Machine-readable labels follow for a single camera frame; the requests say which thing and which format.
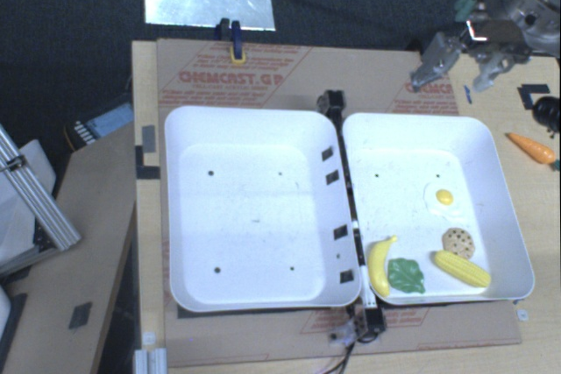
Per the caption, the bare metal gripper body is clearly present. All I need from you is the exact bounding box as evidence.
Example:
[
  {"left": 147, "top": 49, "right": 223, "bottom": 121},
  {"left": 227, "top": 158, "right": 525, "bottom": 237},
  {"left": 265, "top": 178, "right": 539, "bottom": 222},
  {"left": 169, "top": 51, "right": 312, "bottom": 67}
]
[{"left": 465, "top": 0, "right": 561, "bottom": 63}]

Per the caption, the orange carrot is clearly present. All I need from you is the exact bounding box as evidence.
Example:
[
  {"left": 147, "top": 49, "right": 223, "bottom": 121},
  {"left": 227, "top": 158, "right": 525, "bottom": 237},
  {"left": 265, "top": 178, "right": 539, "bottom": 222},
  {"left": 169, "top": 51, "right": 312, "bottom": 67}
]
[{"left": 507, "top": 131, "right": 557, "bottom": 166}]

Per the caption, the white plastic tray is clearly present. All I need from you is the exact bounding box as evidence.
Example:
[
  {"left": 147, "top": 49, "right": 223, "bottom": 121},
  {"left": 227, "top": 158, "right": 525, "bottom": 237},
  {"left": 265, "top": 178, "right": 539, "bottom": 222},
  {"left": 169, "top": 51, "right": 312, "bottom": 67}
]
[
  {"left": 341, "top": 112, "right": 536, "bottom": 307},
  {"left": 163, "top": 105, "right": 364, "bottom": 314}
]

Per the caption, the white and yellow fried egg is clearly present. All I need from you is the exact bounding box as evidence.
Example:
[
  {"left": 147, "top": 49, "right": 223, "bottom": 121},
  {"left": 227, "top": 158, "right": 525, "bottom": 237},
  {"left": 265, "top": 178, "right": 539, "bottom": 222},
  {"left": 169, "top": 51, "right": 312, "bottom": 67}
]
[{"left": 422, "top": 181, "right": 466, "bottom": 221}]

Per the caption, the thin black and white rod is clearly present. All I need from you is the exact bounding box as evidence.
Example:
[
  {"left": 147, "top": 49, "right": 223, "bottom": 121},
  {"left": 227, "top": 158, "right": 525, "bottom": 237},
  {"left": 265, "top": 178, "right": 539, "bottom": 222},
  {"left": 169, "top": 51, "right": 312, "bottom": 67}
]
[{"left": 329, "top": 108, "right": 379, "bottom": 308}]

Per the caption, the brown cardboard board red print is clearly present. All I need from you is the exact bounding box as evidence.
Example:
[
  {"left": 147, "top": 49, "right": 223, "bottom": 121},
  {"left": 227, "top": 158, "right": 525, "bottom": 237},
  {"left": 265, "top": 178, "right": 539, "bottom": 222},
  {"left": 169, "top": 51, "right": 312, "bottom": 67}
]
[{"left": 154, "top": 38, "right": 523, "bottom": 368}]

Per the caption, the brown chocolate chip biscuit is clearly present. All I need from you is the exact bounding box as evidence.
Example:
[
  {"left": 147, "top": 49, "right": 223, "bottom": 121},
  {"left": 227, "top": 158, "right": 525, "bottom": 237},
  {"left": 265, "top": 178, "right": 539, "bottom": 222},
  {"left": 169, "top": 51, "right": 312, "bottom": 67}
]
[{"left": 441, "top": 227, "right": 477, "bottom": 260}]

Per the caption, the yellow corn cob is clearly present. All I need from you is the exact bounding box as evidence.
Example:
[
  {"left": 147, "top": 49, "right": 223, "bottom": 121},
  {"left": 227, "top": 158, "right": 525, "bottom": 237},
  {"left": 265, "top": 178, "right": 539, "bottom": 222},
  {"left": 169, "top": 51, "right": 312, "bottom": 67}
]
[{"left": 433, "top": 249, "right": 493, "bottom": 288}]

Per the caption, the yellow banana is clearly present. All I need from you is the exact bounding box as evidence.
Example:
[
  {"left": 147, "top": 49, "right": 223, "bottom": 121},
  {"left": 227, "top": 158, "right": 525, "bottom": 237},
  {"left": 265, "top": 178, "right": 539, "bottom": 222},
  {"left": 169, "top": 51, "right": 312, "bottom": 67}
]
[{"left": 366, "top": 235, "right": 399, "bottom": 299}]

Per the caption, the green lettuce leaf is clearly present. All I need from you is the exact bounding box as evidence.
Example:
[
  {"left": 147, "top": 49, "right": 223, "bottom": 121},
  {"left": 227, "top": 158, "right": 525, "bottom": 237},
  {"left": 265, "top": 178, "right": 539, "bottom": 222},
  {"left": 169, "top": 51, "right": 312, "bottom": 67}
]
[{"left": 387, "top": 258, "right": 427, "bottom": 295}]

